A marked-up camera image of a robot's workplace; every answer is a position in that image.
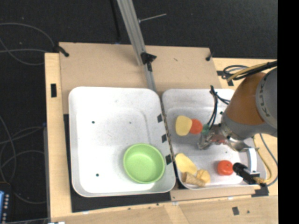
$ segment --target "yellow cable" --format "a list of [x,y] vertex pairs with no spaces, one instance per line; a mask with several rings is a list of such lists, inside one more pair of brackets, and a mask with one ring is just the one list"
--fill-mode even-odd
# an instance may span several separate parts
[[[254,146],[257,147],[257,146],[256,146],[255,137],[253,137],[253,143],[254,143]],[[266,166],[266,168],[268,169],[268,171],[269,171],[269,173],[270,173],[270,177],[267,178],[267,179],[263,179],[263,183],[269,182],[270,179],[272,178],[272,171],[271,171],[269,165],[266,163],[266,161],[265,161],[265,159],[263,158],[263,156],[260,154],[260,150],[259,150],[259,149],[257,150],[257,152],[258,152],[258,154],[260,155],[260,157],[261,157],[261,159],[262,159],[264,165]]]
[[243,70],[241,70],[241,71],[239,71],[239,72],[233,74],[232,76],[230,76],[230,77],[227,79],[227,81],[229,82],[229,81],[231,81],[232,79],[236,78],[237,76],[239,76],[239,75],[241,75],[241,74],[243,74],[243,73],[245,73],[245,72],[247,72],[247,71],[249,71],[249,70],[253,70],[253,69],[255,69],[255,68],[259,68],[259,67],[264,66],[264,65],[266,65],[266,64],[267,64],[267,63],[262,63],[262,64],[258,64],[258,65],[254,65],[254,66],[245,68],[245,69],[243,69]]

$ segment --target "metal rod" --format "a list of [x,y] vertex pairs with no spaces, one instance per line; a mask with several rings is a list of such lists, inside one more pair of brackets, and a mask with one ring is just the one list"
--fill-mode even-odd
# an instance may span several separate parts
[[[143,36],[141,34],[139,22],[136,16],[132,0],[117,0],[118,6],[121,11],[122,18],[124,20],[131,44],[136,54],[138,65],[143,65],[141,54],[146,52]],[[147,65],[144,66],[144,72],[148,84],[148,88],[156,91],[156,85],[153,77],[153,73],[147,69]]]
[[142,21],[152,20],[152,19],[155,19],[155,18],[158,18],[158,17],[163,17],[163,16],[166,16],[166,15],[167,14],[164,13],[164,14],[161,14],[161,15],[153,16],[153,17],[148,17],[148,18],[144,18],[144,19],[138,19],[138,22],[141,23]]

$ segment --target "green bowl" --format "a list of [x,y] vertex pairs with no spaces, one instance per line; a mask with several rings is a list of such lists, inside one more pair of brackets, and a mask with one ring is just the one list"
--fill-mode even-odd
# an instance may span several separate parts
[[134,144],[123,156],[127,175],[138,183],[157,182],[164,174],[165,162],[161,152],[149,144]]

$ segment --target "black mat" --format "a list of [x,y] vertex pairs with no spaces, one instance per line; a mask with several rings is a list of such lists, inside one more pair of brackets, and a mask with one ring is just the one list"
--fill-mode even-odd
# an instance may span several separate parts
[[128,196],[109,196],[109,197],[83,197],[73,188],[71,183],[71,159],[70,159],[70,132],[69,115],[64,115],[65,140],[69,168],[70,189],[71,189],[71,208],[73,212],[94,210],[108,207],[130,206],[147,203],[160,203],[171,200],[170,192],[158,194],[142,194]]

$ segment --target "red tomato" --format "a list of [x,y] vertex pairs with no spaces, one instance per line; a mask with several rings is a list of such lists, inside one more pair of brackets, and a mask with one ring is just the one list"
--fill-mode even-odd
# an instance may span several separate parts
[[217,165],[219,175],[231,175],[233,171],[233,164],[228,160],[221,160]]
[[202,127],[202,123],[198,119],[192,119],[192,126],[189,132],[199,134],[202,131]]

